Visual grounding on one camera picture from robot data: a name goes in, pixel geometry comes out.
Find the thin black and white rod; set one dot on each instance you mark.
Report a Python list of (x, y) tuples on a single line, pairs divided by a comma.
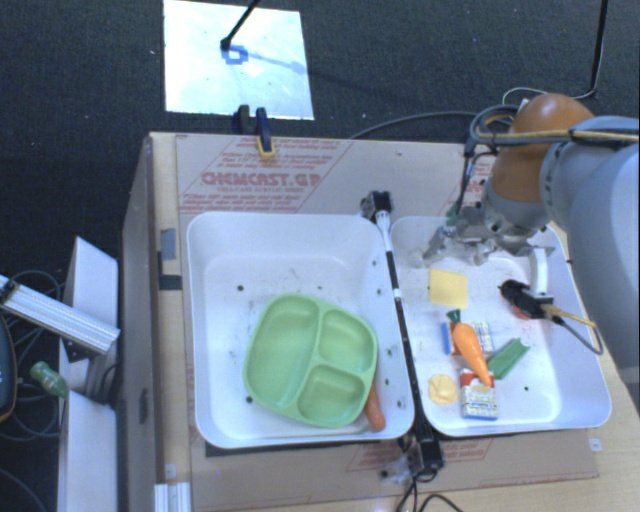
[(402, 325)]

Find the white plastic tray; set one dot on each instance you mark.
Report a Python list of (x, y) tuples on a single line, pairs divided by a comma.
[(545, 360), (280, 250)]

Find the orange sausage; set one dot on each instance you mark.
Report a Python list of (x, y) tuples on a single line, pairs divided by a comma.
[(375, 417)]

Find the yellow cheese slice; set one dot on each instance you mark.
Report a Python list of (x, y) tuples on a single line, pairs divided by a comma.
[(448, 288)]

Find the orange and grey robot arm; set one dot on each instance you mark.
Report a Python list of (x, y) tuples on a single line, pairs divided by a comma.
[(585, 190)]

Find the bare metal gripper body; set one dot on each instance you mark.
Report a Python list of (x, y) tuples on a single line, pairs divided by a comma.
[(492, 237)]

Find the orange carrot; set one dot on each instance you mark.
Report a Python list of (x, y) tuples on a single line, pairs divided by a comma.
[(470, 345)]

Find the small green bottle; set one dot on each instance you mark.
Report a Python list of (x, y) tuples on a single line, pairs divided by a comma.
[(49, 380)]

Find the brown cardboard board red print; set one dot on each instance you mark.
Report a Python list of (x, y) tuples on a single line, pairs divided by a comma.
[(310, 175)]

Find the white blue and red carton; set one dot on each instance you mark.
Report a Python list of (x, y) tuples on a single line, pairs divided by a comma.
[(484, 336)]

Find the green celery stick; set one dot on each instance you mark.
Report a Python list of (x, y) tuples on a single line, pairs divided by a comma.
[(507, 357)]

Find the green divided plate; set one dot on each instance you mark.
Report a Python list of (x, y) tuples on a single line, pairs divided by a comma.
[(295, 350)]

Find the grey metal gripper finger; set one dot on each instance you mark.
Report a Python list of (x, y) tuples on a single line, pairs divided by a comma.
[(435, 245), (481, 254)]

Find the yellow pasta piece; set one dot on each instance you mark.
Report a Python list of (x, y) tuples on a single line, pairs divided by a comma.
[(442, 390)]

